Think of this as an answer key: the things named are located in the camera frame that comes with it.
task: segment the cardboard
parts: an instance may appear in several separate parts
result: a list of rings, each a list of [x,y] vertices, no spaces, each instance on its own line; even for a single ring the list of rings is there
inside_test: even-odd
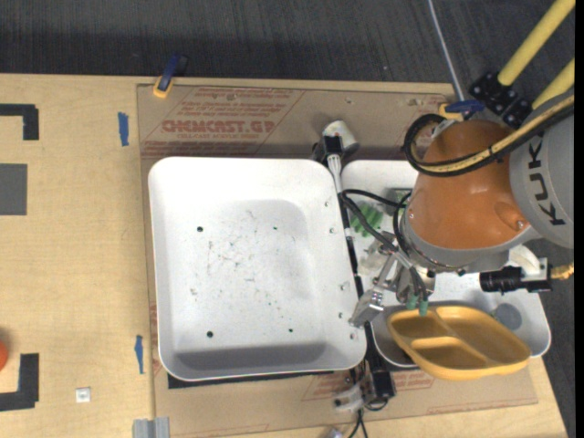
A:
[[[263,86],[175,86],[167,99],[138,87],[142,192],[157,416],[169,416],[182,438],[260,433],[354,422],[335,410],[335,394],[350,387],[347,371],[283,380],[244,381],[170,389],[158,355],[147,175],[163,157],[309,157],[322,130],[345,120],[360,143],[351,159],[400,159],[403,136],[443,93],[293,89]],[[392,374],[397,396],[366,420],[473,411],[537,403],[527,369],[476,381],[437,380],[420,370]]]

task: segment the wooden table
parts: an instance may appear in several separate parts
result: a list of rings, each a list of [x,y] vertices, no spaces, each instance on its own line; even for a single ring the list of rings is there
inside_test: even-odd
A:
[[[34,409],[0,412],[0,436],[128,437],[156,416],[136,87],[152,78],[0,75],[0,103],[35,104],[39,141],[0,117],[0,163],[27,164],[27,212],[0,216],[0,339],[11,356],[0,392],[15,391],[19,354],[38,353]],[[183,79],[183,84],[313,89],[430,85]],[[443,93],[446,85],[432,85]],[[118,113],[129,116],[120,144]],[[135,352],[143,339],[143,373]],[[370,436],[565,436],[542,360],[536,405],[370,422]],[[90,387],[91,401],[76,402]],[[348,430],[348,425],[339,427]],[[329,428],[253,436],[323,436]]]

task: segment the yellow rod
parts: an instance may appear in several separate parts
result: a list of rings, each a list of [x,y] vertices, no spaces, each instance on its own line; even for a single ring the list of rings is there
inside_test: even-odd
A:
[[[575,5],[576,0],[556,0],[552,4],[521,47],[499,72],[497,79],[503,86],[513,84]]]
[[[549,83],[547,88],[545,88],[537,99],[533,101],[533,109],[537,109],[546,100],[555,98],[574,86],[575,77],[576,59],[572,58],[571,61],[559,72],[556,78]]]

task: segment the blue tape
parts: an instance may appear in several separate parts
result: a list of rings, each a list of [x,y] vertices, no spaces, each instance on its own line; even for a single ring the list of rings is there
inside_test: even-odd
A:
[[[140,375],[144,374],[144,347],[142,346],[142,336],[136,336],[136,343],[134,344],[134,351],[136,352],[136,359],[138,359],[138,368]]]
[[[122,146],[130,145],[128,138],[130,137],[130,126],[128,124],[128,116],[123,112],[118,112],[118,125],[120,127],[120,139]]]

